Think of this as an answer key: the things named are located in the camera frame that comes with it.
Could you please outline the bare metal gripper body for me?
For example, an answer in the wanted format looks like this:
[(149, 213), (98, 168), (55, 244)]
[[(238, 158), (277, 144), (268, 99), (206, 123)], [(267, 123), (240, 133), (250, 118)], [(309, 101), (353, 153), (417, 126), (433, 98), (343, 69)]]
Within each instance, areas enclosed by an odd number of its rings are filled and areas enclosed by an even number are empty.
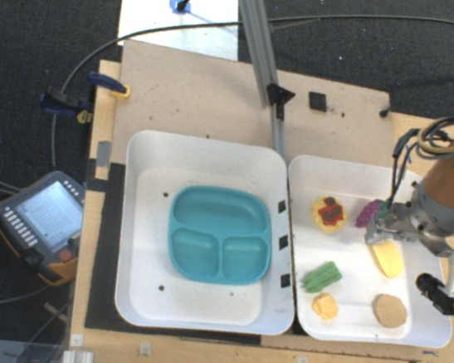
[(449, 250), (446, 241), (449, 234), (440, 229), (419, 205), (411, 201), (392, 204), (382, 202), (371, 222), (377, 224), (380, 231), (396, 232), (396, 241), (420, 242), (425, 248)]

